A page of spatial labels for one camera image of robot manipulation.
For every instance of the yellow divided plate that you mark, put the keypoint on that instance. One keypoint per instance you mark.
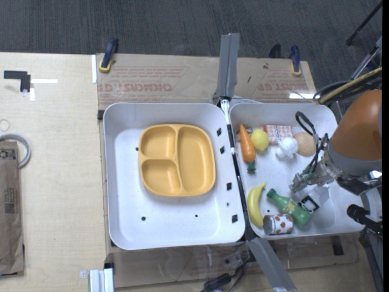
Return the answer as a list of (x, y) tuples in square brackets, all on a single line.
[(194, 160)]

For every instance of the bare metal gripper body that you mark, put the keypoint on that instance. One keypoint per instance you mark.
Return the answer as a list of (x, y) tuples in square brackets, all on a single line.
[(320, 172)]

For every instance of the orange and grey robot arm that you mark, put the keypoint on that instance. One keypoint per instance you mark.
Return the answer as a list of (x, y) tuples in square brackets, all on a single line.
[(355, 132)]

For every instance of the strawberry print can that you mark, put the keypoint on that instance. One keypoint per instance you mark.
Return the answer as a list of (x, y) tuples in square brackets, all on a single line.
[(281, 224)]

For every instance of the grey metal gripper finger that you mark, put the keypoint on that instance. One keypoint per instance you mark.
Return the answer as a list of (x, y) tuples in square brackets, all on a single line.
[(295, 188), (299, 178)]

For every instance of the green bottle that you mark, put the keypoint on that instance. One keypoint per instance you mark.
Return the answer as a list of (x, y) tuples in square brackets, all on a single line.
[(288, 207)]

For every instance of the black and white square packet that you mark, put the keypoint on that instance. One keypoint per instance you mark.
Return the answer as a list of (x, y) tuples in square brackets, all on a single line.
[(310, 204)]

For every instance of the yellow lemon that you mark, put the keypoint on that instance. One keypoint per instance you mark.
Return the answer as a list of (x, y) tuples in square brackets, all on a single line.
[(260, 139)]

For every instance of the orange carrot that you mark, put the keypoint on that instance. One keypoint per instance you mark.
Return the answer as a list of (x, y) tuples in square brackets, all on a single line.
[(246, 146)]

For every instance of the yellow banana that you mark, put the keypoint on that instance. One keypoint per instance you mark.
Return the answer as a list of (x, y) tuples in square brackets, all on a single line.
[(254, 205)]

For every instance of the white plastic tray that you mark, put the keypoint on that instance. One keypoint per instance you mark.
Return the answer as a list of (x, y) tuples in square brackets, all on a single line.
[(276, 175), (170, 224)]

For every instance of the brown cardboard board red print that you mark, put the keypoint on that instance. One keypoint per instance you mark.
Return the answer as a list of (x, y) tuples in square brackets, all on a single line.
[(158, 81)]

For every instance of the white cauliflower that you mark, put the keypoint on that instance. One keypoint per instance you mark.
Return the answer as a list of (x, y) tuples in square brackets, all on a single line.
[(287, 148)]

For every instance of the red and white carton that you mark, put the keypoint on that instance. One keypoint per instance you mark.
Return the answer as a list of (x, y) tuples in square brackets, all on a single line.
[(278, 132)]

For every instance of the brown paper bag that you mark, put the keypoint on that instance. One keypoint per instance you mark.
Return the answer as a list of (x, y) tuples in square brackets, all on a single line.
[(10, 211)]

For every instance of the black cylinder on white bracket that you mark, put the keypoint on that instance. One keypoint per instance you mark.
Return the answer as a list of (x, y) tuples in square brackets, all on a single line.
[(360, 214)]

